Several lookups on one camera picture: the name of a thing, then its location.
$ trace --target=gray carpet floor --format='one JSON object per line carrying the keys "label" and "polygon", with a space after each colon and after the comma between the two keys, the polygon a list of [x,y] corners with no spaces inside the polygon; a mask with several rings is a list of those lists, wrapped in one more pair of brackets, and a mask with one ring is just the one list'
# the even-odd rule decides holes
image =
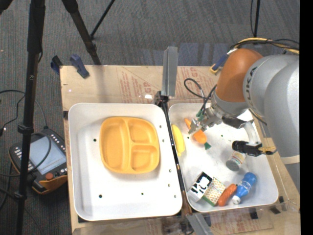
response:
{"label": "gray carpet floor", "polygon": [[[89,33],[92,32],[111,0],[77,0]],[[162,65],[168,46],[179,50],[179,66],[210,66],[232,44],[253,37],[257,0],[116,0],[94,35],[97,53],[103,65]],[[30,0],[13,0],[0,16],[0,92],[25,91],[27,32]],[[61,0],[45,0],[43,55],[38,67],[36,100],[48,126],[64,135],[60,78],[50,67],[57,55],[64,65],[78,54],[84,64],[93,60]],[[269,39],[300,38],[300,0],[261,0],[257,36]],[[273,46],[258,46],[263,55],[281,53]],[[0,94],[0,127],[17,115],[21,93]],[[17,124],[22,121],[24,103],[18,119],[6,125],[0,137],[0,172],[10,168],[8,150],[22,140]],[[45,125],[35,105],[35,132]],[[0,188],[8,178],[0,176]],[[19,187],[19,178],[11,179],[9,192]],[[48,195],[27,189],[25,207],[44,234],[71,234],[67,184]],[[4,194],[0,192],[0,201]],[[33,218],[24,214],[23,234],[40,234]],[[15,234],[17,203],[7,197],[0,209],[0,234]]]}

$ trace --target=white bottle cap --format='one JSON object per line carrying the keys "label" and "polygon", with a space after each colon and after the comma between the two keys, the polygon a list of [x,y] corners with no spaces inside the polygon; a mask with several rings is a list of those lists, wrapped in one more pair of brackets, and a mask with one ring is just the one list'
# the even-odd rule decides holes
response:
{"label": "white bottle cap", "polygon": [[235,205],[238,205],[240,203],[241,199],[240,199],[240,197],[235,195],[235,196],[233,196],[232,201]]}

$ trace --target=tripod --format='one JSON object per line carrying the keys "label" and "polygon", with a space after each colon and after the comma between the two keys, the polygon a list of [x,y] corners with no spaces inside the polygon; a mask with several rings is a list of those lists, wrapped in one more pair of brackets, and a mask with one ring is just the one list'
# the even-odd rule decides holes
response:
{"label": "tripod", "polygon": [[[0,0],[0,15],[9,7],[13,0]],[[62,0],[66,10],[72,16],[72,19],[78,29],[81,38],[91,55],[95,65],[101,65],[96,53],[96,47],[91,41],[91,37],[85,27],[83,19],[78,11],[76,0]],[[26,73],[26,89],[25,89],[25,105],[23,122],[18,125],[18,132],[23,135],[22,138],[22,160],[20,170],[19,189],[14,193],[18,201],[17,229],[16,234],[22,234],[24,205],[27,199],[27,174],[28,161],[31,144],[31,134],[34,132],[33,117],[34,103],[36,94],[37,69],[39,62],[39,54],[42,53],[42,41],[45,19],[45,0],[31,0],[29,9],[29,25],[27,38],[27,73]]]}

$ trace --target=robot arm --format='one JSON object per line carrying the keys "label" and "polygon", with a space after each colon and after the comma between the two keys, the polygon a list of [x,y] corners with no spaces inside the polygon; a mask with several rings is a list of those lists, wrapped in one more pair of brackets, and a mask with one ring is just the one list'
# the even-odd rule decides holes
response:
{"label": "robot arm", "polygon": [[[222,69],[210,107],[192,120],[189,134],[222,122],[235,128],[244,127],[245,123],[237,116],[247,109],[266,122],[286,168],[295,184],[299,184],[298,55],[263,57],[246,48],[232,52]],[[236,141],[233,148],[252,155],[249,151],[259,147]]]}

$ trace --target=control button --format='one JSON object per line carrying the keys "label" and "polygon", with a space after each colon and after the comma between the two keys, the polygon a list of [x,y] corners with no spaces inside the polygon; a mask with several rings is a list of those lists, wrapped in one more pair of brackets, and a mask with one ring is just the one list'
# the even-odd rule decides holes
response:
{"label": "control button", "polygon": [[52,174],[51,172],[48,172],[48,173],[45,175],[45,178],[46,178],[47,180],[51,180],[51,179],[53,179],[53,174]]}

